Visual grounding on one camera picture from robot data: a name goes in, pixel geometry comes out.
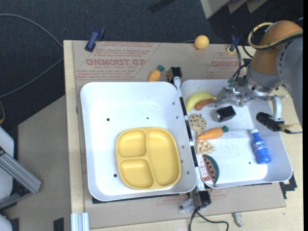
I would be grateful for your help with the blue bottle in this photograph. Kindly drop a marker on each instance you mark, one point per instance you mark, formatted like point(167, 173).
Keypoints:
point(260, 148)

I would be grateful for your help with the watermelon slice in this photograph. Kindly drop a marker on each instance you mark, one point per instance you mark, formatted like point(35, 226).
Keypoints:
point(213, 168)

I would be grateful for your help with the orange sausage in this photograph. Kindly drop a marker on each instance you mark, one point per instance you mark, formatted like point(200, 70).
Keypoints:
point(203, 104)

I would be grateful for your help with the small brown spotted toy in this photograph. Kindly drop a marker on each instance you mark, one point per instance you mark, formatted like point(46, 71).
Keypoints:
point(170, 75)

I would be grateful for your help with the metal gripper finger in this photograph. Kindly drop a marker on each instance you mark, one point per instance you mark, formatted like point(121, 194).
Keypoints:
point(222, 99)
point(226, 91)

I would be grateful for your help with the orange carrot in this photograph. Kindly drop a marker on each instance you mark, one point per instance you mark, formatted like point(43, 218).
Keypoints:
point(155, 75)
point(210, 133)

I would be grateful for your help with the red and white carton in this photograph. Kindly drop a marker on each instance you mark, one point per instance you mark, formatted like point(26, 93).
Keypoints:
point(203, 170)

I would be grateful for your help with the pizza slice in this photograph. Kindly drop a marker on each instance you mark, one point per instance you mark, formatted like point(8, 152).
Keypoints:
point(204, 147)

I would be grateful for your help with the black cylinder on white bracket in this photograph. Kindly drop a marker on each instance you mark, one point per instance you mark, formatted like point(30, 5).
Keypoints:
point(269, 121)

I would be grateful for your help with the white plastic tray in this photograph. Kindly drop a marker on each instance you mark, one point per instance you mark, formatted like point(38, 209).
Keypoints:
point(134, 105)
point(238, 150)

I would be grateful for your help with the yellow banana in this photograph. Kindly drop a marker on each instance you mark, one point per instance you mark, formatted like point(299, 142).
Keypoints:
point(196, 98)

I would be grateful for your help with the thin black and white rod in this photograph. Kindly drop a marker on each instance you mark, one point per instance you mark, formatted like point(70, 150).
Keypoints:
point(185, 114)

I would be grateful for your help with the yellow divided plate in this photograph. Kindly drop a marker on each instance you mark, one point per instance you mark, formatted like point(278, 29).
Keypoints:
point(149, 157)

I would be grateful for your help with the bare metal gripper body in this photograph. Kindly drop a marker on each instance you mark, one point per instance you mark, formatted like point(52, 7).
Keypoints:
point(243, 94)

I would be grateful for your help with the black can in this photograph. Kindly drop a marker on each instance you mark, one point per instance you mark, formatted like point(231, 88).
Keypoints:
point(225, 113)

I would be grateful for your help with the yellow ball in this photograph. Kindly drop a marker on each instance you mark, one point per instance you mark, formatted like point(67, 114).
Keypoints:
point(201, 42)

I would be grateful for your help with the brown cardboard board red print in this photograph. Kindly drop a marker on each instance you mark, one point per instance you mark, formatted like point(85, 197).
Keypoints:
point(115, 61)

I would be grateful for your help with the beige spotted biscuit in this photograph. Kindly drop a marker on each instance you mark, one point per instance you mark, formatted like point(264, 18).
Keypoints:
point(197, 123)

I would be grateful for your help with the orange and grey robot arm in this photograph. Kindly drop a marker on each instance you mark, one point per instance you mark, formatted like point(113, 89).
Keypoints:
point(269, 54)

